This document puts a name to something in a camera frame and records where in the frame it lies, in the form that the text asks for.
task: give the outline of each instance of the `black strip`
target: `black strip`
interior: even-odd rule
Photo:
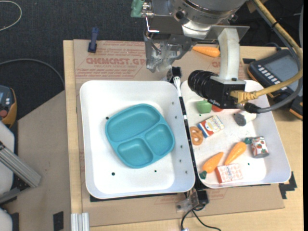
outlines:
[[[286,192],[287,191],[295,191],[295,188],[297,188],[297,184],[294,178],[293,172],[291,172],[291,177],[289,179],[289,184],[280,183],[279,189],[280,193],[283,199],[287,199]]]
[[[243,62],[244,62],[245,64],[250,64],[250,63],[255,62],[255,61],[256,61],[256,60],[253,59],[253,58],[243,58]]]
[[[63,230],[64,228],[63,217],[64,217],[63,211],[53,215],[53,231]]]
[[[19,213],[10,215],[13,223],[13,231],[19,231]]]
[[[108,199],[99,199],[99,198],[95,198],[92,195],[90,195],[90,202],[100,202],[100,201],[108,201],[108,200],[122,200],[122,199],[131,199],[131,198],[147,198],[147,197],[157,197],[157,196],[165,196],[165,195],[177,195],[177,193],[136,195],[136,196],[129,196],[129,197],[108,198]]]
[[[187,115],[186,114],[186,110],[185,110],[185,105],[184,105],[184,100],[182,97],[179,97],[179,100],[180,100],[180,105],[181,105],[181,109],[182,109],[182,113],[183,113],[183,116],[184,115]]]
[[[278,21],[276,21],[274,24],[271,25],[270,28],[271,28],[272,31],[274,30],[274,27],[275,27],[277,24],[278,24]]]

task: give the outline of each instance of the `table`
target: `table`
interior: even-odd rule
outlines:
[[[64,73],[65,96],[68,133],[69,173],[70,173],[70,200],[71,212],[82,213],[82,192],[80,178],[80,160],[78,144],[77,99],[75,82],[74,42],[65,40],[64,44]],[[271,47],[241,47],[241,58],[261,59],[273,54]],[[280,133],[291,169],[297,183],[294,192],[287,193],[283,209],[234,213],[227,215],[213,215],[201,217],[201,220],[210,226],[221,230],[303,230],[303,147],[302,121],[280,109],[273,112],[278,131]],[[204,230],[196,218],[185,219],[185,227],[191,231]],[[157,220],[130,224],[91,227],[92,231],[134,230],[134,231],[175,231],[180,230],[180,219]]]

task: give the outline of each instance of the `orange carrot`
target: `orange carrot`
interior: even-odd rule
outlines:
[[[220,109],[219,107],[217,107],[216,105],[212,105],[212,110],[214,112],[220,112],[220,111],[223,111],[223,109]]]
[[[220,55],[220,50],[216,47],[194,46],[192,49],[211,57],[218,57]]]
[[[246,151],[246,144],[244,142],[241,141],[241,142],[236,143],[236,145],[230,151],[224,165],[230,164],[233,160],[238,158],[245,151]]]
[[[217,165],[219,164],[221,158],[223,156],[223,152],[217,153],[216,155],[209,158],[202,166],[203,172],[200,175],[201,179],[205,179],[206,175],[212,173]]]

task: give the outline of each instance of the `toy food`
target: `toy food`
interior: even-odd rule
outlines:
[[[216,47],[194,46],[192,49],[211,57],[218,57],[220,55],[220,50]]]
[[[194,145],[200,145],[203,141],[202,131],[197,127],[190,127],[189,131],[191,132],[192,143]]]
[[[197,126],[202,131],[205,138],[225,128],[217,115],[200,122]]]
[[[239,164],[221,165],[216,167],[215,173],[219,183],[229,182],[233,180],[241,180],[243,178]]]
[[[241,142],[236,143],[236,145],[229,152],[229,155],[227,156],[227,159],[226,159],[224,165],[230,164],[233,160],[238,158],[245,151],[246,151],[246,144],[244,142],[241,141]]]
[[[199,174],[201,179],[205,179],[206,175],[212,173],[217,165],[219,164],[221,158],[223,156],[223,152],[217,153],[216,155],[209,158],[202,166],[203,172]]]

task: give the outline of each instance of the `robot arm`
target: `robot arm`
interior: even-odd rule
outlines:
[[[246,95],[245,81],[238,80],[239,41],[249,27],[230,26],[229,21],[235,18],[235,12],[245,2],[134,0],[131,16],[145,18],[147,22],[144,32],[147,68],[151,72],[170,70],[173,62],[183,57],[195,44],[218,43],[221,52],[219,75],[193,72],[188,84],[198,95],[220,108],[244,109],[243,105],[248,100],[257,98],[254,93]],[[250,111],[258,113],[258,108],[252,107]]]

